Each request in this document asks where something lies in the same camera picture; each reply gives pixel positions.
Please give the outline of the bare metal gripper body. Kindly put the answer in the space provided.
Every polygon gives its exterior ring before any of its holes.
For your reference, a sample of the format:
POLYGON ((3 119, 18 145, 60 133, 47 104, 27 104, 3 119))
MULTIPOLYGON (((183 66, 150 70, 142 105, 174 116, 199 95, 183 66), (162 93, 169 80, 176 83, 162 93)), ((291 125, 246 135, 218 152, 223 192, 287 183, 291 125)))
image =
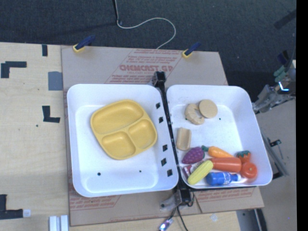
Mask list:
POLYGON ((277 106, 296 98, 296 80, 290 77, 275 77, 275 85, 270 88, 272 100, 270 106, 277 106))

